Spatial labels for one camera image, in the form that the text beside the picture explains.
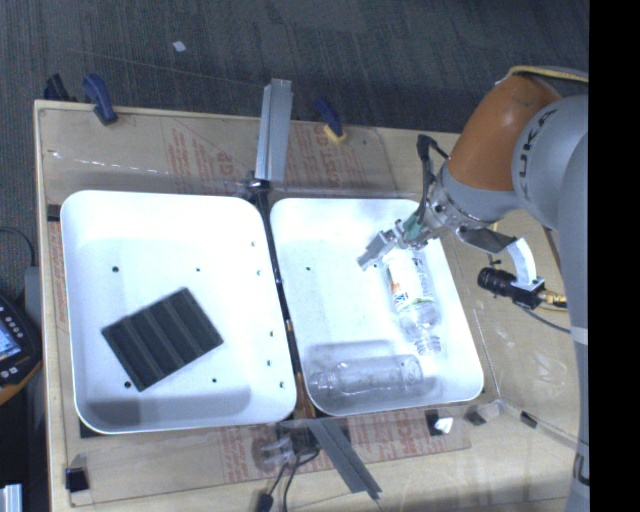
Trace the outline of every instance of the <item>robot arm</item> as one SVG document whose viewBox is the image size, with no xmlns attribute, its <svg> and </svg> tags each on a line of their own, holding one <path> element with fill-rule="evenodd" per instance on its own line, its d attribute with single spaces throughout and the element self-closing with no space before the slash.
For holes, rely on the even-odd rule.
<svg viewBox="0 0 640 512">
<path fill-rule="evenodd" d="M 489 229 L 515 209 L 527 210 L 559 237 L 561 274 L 565 284 L 571 334 L 578 362 L 581 390 L 580 431 L 567 511 L 589 510 L 589 410 L 588 410 L 588 284 L 587 284 L 587 178 L 588 96 L 562 98 L 541 79 L 521 75 L 513 68 L 485 96 L 467 122 L 440 173 L 434 176 L 425 163 L 425 185 L 419 208 L 404 222 L 380 231 L 358 263 L 365 269 L 395 246 L 420 249 L 429 240 L 453 232 L 458 239 L 489 254 L 508 249 L 519 290 L 534 291 L 532 257 L 525 245 Z M 581 74 L 560 68 L 526 68 L 559 78 L 588 81 Z M 436 147 L 435 141 L 428 146 Z M 485 284 L 495 274 L 481 272 Z"/>
</svg>

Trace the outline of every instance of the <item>gray carpet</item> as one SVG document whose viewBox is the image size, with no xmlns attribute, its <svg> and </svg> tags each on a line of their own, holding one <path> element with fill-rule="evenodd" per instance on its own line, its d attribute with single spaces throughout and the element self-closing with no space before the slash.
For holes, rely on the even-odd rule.
<svg viewBox="0 0 640 512">
<path fill-rule="evenodd" d="M 588 0 L 3 0 L 0 226 L 37 245 L 32 103 L 54 73 L 80 101 L 95 72 L 116 105 L 256 117 L 282 78 L 294 119 L 325 96 L 347 124 L 459 132 L 514 65 L 589 71 L 589 21 Z M 0 232 L 0 294 L 28 265 Z"/>
</svg>

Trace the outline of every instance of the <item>plastic bottle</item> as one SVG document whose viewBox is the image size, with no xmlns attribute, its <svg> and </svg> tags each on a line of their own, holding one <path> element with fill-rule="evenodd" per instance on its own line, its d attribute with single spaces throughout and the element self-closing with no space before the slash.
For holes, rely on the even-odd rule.
<svg viewBox="0 0 640 512">
<path fill-rule="evenodd" d="M 415 344 L 418 354 L 442 350 L 437 334 L 442 322 L 440 305 L 433 294 L 426 262 L 418 251 L 394 248 L 382 257 L 400 329 Z"/>
<path fill-rule="evenodd" d="M 412 354 L 343 361 L 307 379 L 309 393 L 323 398 L 398 396 L 422 383 L 420 361 Z"/>
</svg>

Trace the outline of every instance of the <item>clear plastic object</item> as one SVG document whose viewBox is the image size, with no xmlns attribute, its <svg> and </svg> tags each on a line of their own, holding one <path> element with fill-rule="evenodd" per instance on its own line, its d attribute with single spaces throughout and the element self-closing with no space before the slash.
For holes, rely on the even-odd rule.
<svg viewBox="0 0 640 512">
<path fill-rule="evenodd" d="M 325 398 L 373 393 L 394 396 L 421 385 L 423 380 L 420 361 L 408 354 L 343 361 L 312 374 L 307 385 L 311 394 Z"/>
<path fill-rule="evenodd" d="M 442 321 L 440 305 L 422 254 L 396 247 L 382 257 L 382 269 L 407 340 L 420 355 L 440 352 L 442 343 L 437 334 Z"/>
</svg>

